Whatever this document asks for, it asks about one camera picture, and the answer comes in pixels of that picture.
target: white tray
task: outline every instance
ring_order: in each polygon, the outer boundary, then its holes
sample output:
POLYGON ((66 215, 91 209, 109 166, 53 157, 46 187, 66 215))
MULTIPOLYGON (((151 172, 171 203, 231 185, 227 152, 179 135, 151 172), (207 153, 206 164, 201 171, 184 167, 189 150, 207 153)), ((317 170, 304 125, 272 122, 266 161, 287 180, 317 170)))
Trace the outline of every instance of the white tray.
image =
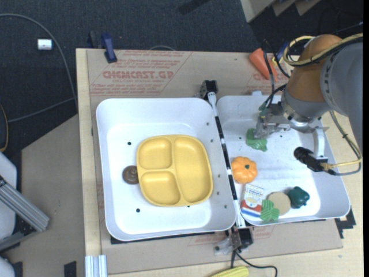
POLYGON ((212 108, 197 98, 107 99, 96 110, 106 225, 121 241, 227 230, 236 211, 212 108), (213 193, 190 207, 158 207, 139 185, 122 179, 136 164, 138 145, 149 137, 186 134, 203 143, 213 174, 213 193))
MULTIPOLYGON (((309 193, 306 206, 290 209, 280 216, 277 223, 299 222, 345 216, 350 209, 346 188, 340 176, 315 173, 296 160, 293 151, 297 147, 314 149, 311 134, 299 133, 296 130, 272 133, 267 139, 266 152, 246 145, 246 132, 255 128, 258 107, 266 100, 266 96, 225 96, 217 102, 219 119, 222 124, 225 143, 230 161, 237 156, 246 156, 257 163, 258 176, 252 185, 264 188, 264 196, 271 192, 287 192, 299 186, 309 193)), ((273 102, 280 100, 275 96, 273 102)), ((316 121, 313 126, 322 126, 316 121)), ((332 150, 327 138, 325 156, 334 163, 332 150)), ((243 198, 243 185, 235 183, 238 198, 243 198)), ((245 220, 255 226, 272 224, 263 222, 259 217, 242 214, 245 220)))

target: yellow plate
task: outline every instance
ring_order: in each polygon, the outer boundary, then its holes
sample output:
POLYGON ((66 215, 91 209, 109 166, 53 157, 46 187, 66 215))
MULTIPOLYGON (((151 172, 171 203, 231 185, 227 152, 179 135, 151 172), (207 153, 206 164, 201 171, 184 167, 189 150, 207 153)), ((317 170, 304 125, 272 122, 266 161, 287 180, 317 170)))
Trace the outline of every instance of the yellow plate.
POLYGON ((137 150, 137 173, 144 197, 159 206, 198 204, 213 192, 204 145, 184 135, 151 137, 137 150))

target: black floor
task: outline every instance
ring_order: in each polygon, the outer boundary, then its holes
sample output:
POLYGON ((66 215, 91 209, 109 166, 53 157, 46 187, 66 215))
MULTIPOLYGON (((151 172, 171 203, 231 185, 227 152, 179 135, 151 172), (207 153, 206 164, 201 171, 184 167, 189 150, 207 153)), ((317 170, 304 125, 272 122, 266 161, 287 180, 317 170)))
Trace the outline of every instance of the black floor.
MULTIPOLYGON (((299 16, 291 6, 276 17, 266 9, 247 23, 240 0, 0 0, 0 103, 9 120, 12 156, 74 116, 71 100, 26 119, 17 120, 72 98, 62 57, 37 50, 37 39, 58 41, 76 87, 75 50, 87 47, 88 33, 107 31, 114 48, 147 50, 157 45, 183 51, 252 52, 267 39, 274 49, 301 35, 332 33, 363 21, 363 0, 323 0, 299 16)), ((346 29, 344 37, 362 32, 346 29)))

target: brown round object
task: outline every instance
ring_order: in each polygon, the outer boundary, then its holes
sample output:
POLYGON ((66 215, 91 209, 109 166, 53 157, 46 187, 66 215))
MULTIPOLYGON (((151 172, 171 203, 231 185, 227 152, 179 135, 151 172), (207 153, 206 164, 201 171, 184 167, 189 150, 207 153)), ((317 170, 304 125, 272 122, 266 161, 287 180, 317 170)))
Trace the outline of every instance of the brown round object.
POLYGON ((135 165, 127 166, 123 170, 123 179, 130 185, 138 184, 138 173, 135 165))
POLYGON ((273 202, 274 208, 279 209, 279 215, 285 215, 291 209, 291 201, 283 192, 274 192, 269 194, 268 200, 273 202))

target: cardboard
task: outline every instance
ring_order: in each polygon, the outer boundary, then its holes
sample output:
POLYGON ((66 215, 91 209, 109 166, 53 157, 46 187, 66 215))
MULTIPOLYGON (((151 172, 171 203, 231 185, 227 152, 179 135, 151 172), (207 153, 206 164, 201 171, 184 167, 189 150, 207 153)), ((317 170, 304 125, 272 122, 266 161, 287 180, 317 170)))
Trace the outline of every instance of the cardboard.
MULTIPOLYGON (((108 64, 104 50, 87 50, 92 132, 101 248, 108 273, 144 271, 227 261, 230 255, 214 250, 224 232, 167 239, 115 243, 104 222, 104 198, 95 111, 106 98, 175 98, 198 94, 204 80, 217 80, 224 95, 270 94, 270 81, 248 61, 245 53, 193 53, 188 51, 116 51, 117 63, 108 64)), ((278 86, 287 78, 278 71, 278 86)), ((251 227, 254 243, 248 258, 341 248, 334 220, 251 227)))

